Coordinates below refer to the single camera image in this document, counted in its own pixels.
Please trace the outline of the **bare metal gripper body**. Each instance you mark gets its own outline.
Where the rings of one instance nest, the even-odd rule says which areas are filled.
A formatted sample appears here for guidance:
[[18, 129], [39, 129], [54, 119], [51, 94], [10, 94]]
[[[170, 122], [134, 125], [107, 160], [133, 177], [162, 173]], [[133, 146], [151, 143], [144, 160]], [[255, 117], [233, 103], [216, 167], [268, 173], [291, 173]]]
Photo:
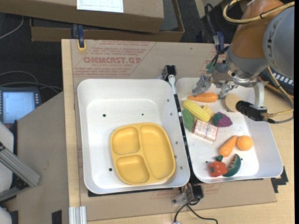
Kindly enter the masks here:
[[258, 70], [250, 66], [236, 65], [234, 63], [217, 63], [211, 71], [213, 83], [235, 84], [244, 87], [253, 86]]

